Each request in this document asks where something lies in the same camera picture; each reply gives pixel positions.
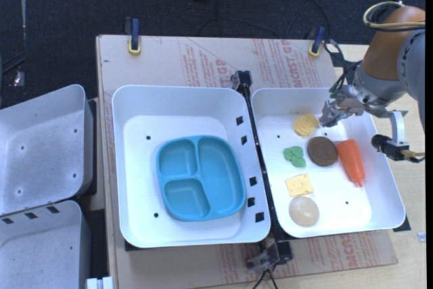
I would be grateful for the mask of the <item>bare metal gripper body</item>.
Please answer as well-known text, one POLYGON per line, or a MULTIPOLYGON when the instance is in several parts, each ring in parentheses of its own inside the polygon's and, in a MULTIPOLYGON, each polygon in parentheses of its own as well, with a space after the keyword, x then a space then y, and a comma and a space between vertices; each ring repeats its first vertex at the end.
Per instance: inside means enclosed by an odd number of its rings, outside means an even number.
POLYGON ((331 92, 330 112, 333 116, 360 116, 369 101, 369 93, 362 86, 343 85, 331 92))

